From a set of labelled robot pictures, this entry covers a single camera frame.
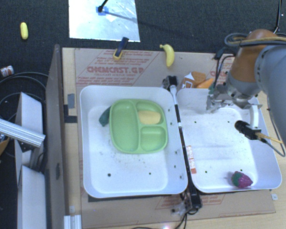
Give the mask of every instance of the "yellow food item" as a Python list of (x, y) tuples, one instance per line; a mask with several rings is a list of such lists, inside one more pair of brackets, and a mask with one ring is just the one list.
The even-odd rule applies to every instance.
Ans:
[(20, 24), (20, 34), (21, 34), (21, 38), (24, 40), (27, 40), (27, 38), (29, 37), (28, 26), (25, 22), (22, 22)]
[(173, 64), (174, 60), (175, 60), (174, 49), (169, 44), (166, 44), (166, 45), (162, 45), (161, 44), (160, 48), (163, 48), (164, 51), (166, 52), (166, 66), (170, 67)]
[(160, 122), (161, 115), (155, 111), (141, 110), (138, 111), (139, 120), (145, 125), (155, 125)]
[(196, 88), (209, 88), (213, 83), (213, 78), (210, 78), (204, 82), (201, 82), (199, 85), (197, 85)]

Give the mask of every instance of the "gray panel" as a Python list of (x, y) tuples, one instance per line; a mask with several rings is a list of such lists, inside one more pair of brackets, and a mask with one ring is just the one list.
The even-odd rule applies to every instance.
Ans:
[(47, 189), (51, 215), (48, 213), (48, 227), (52, 229), (64, 228), (65, 191), (63, 182), (63, 154), (64, 125), (62, 101), (61, 53), (59, 45), (55, 45), (49, 78), (46, 88), (47, 109)]

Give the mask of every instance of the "cardboard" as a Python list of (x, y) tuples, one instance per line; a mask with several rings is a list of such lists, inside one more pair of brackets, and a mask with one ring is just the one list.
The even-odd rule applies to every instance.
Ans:
[[(165, 52), (125, 51), (120, 61), (112, 58), (114, 50), (67, 49), (63, 55), (64, 104), (67, 95), (74, 94), (78, 100), (80, 90), (89, 84), (158, 86), (168, 75), (176, 75), (179, 83), (192, 71), (204, 73), (206, 79), (215, 76), (216, 61), (211, 53), (176, 52), (175, 61), (170, 68), (165, 66)], [(231, 67), (232, 60), (226, 60), (223, 72)], [(224, 82), (225, 73), (221, 73), (219, 83)], [(68, 114), (76, 116), (76, 106), (68, 109)], [(66, 123), (66, 131), (77, 131), (77, 124)], [(175, 196), (156, 196), (149, 198), (120, 198), (95, 200), (89, 199), (82, 185), (82, 149), (81, 139), (75, 147), (74, 133), (72, 147), (66, 145), (66, 153), (74, 155), (79, 150), (79, 167), (75, 167), (72, 181), (67, 180), (68, 190), (75, 183), (74, 193), (69, 196), (70, 205), (75, 204), (75, 213), (82, 215), (82, 227), (105, 228), (124, 225), (139, 225), (166, 221), (179, 221), (180, 215), (172, 209), (180, 208), (181, 199)], [(274, 213), (275, 208), (268, 190), (248, 191), (226, 194), (201, 195), (203, 207), (192, 219), (209, 219)]]

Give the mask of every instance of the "black floor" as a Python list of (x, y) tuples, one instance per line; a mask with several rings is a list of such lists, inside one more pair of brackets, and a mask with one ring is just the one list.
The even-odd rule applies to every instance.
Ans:
[[(160, 43), (176, 51), (215, 52), (233, 32), (258, 28), (273, 30), (278, 0), (135, 0), (141, 42), (127, 49), (159, 50)], [(286, 33), (286, 0), (280, 30)], [(29, 27), (29, 39), (20, 38), (19, 24)], [(68, 0), (0, 0), (0, 68), (13, 65), (16, 73), (49, 70), (53, 47), (116, 48), (117, 42), (69, 38)], [(0, 100), (27, 91), (43, 97), (42, 89), (27, 79), (15, 79), (0, 87)], [(16, 111), (17, 97), (3, 102), (0, 114)], [(13, 154), (12, 143), (7, 151)], [(14, 159), (4, 153), (0, 163), (0, 229), (16, 228), (17, 187)]]

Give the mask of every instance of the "can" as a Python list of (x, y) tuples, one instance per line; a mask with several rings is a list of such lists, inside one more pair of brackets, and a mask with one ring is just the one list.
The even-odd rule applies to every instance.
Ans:
[(13, 66), (9, 65), (0, 69), (0, 73), (3, 77), (7, 77), (14, 74)]

